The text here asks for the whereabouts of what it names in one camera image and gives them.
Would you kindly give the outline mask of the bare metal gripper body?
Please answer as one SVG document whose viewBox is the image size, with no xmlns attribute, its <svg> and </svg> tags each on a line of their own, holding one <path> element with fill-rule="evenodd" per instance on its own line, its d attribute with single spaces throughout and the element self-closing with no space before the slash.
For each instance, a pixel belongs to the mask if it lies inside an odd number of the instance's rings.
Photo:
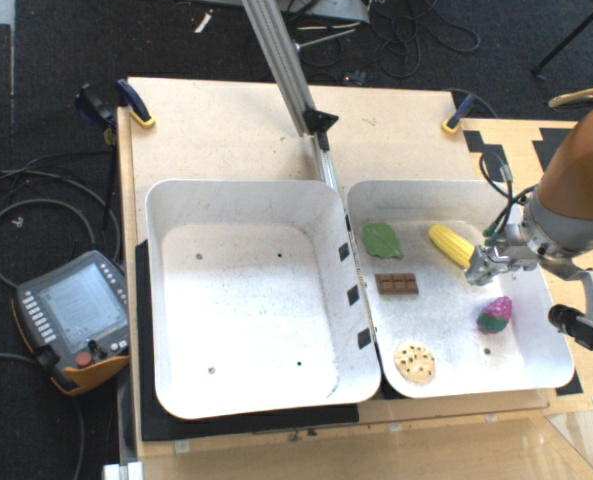
<svg viewBox="0 0 593 480">
<path fill-rule="evenodd" d="M 493 246 L 493 274 L 536 266 L 561 279 L 579 279 L 574 259 L 593 250 L 593 224 L 508 225 Z"/>
</svg>

